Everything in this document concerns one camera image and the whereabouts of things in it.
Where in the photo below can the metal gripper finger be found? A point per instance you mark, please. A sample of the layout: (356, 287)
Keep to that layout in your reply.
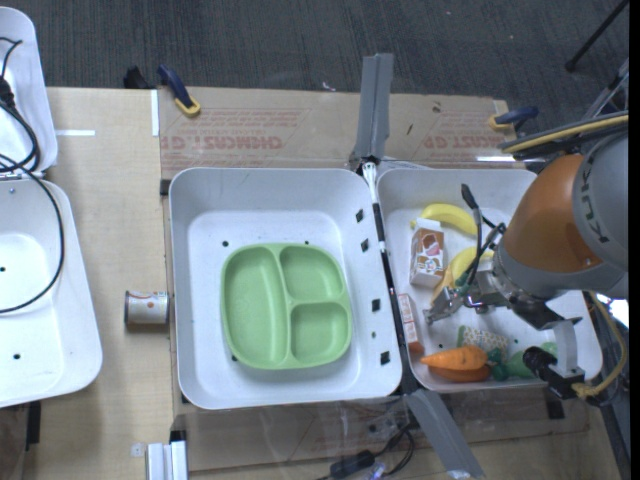
(440, 313)
(454, 294)

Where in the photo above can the small white and orange can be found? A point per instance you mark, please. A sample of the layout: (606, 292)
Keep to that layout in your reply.
(146, 308)

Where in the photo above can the green divided plate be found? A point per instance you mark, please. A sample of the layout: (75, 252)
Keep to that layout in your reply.
(260, 308)

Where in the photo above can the patterned white packet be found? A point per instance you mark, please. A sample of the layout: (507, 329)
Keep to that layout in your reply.
(482, 339)

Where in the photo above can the white and orange carton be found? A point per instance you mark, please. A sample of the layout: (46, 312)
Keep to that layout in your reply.
(427, 255)

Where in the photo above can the orange carrot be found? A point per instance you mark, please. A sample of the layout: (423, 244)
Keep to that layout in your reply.
(457, 358)

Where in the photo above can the brown cardboard board red print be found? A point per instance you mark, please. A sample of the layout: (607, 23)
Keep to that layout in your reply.
(300, 133)

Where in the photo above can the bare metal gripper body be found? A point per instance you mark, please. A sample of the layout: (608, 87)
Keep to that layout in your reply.
(487, 290)

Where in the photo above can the dark green broccoli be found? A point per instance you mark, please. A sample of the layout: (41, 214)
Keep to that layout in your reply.
(498, 368)

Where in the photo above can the black cylinder on white bracket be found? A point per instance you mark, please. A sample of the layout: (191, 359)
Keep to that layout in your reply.
(565, 348)

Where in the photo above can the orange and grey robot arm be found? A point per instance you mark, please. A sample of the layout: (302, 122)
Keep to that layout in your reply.
(550, 208)

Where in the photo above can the yellow banana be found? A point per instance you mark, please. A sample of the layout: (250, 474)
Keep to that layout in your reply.
(462, 263)
(450, 215)

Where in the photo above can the light green pear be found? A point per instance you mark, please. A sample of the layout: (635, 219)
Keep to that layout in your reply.
(519, 365)

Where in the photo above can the white plastic tray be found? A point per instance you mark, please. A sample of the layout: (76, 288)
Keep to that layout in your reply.
(200, 293)
(27, 93)
(400, 193)
(30, 348)

